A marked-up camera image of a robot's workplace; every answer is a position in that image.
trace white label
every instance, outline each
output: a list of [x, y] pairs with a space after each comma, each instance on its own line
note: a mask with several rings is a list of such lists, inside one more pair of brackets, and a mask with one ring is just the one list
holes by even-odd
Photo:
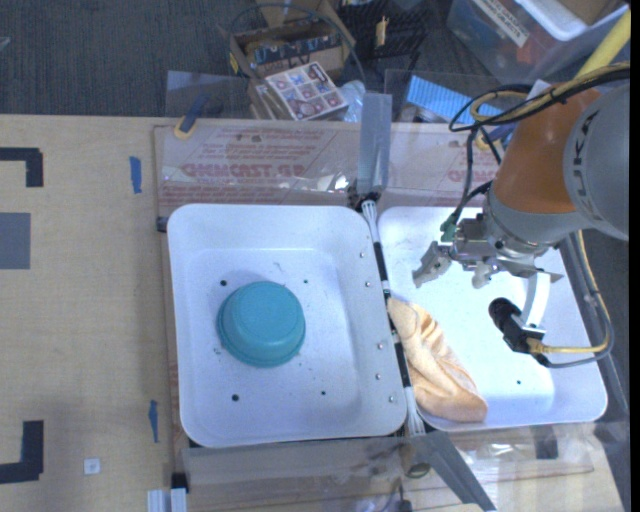
[[529, 31], [520, 25], [518, 18], [511, 14], [504, 5], [498, 0], [473, 0], [473, 3], [502, 29], [518, 45], [518, 48], [524, 46], [524, 43], [529, 39]]

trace blue mark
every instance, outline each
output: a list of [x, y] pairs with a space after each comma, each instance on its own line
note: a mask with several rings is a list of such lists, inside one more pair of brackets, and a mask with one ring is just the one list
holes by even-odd
[[140, 194], [142, 192], [142, 163], [139, 158], [130, 156], [129, 165], [131, 166], [131, 183], [133, 185], [133, 193]]
[[149, 423], [153, 431], [153, 442], [158, 443], [158, 402], [151, 400], [149, 402]]

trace gray square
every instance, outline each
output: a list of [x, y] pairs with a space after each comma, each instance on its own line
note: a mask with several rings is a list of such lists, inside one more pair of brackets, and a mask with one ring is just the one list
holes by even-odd
[[0, 270], [31, 268], [31, 214], [0, 213]]

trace wooden table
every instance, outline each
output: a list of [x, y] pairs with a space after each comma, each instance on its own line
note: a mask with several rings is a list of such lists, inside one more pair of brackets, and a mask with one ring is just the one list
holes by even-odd
[[[44, 427], [44, 471], [37, 480], [0, 485], [1, 511], [144, 510], [147, 491], [170, 486], [173, 340], [152, 138], [154, 126], [170, 123], [0, 118], [0, 146], [38, 148], [44, 178], [44, 186], [27, 187], [24, 162], [0, 161], [0, 212], [29, 214], [30, 228], [28, 268], [0, 269], [0, 465], [21, 461], [24, 422]], [[141, 166], [140, 191], [130, 157]], [[486, 488], [501, 510], [622, 510], [595, 438], [590, 458], [593, 471]], [[477, 509], [455, 506], [447, 489], [419, 487], [415, 510]]]

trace teal bowl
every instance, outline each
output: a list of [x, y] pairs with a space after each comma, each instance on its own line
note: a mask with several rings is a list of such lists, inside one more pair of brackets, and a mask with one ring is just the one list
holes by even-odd
[[243, 363], [268, 368], [286, 363], [304, 342], [300, 301], [284, 286], [259, 281], [238, 288], [217, 315], [222, 345]]

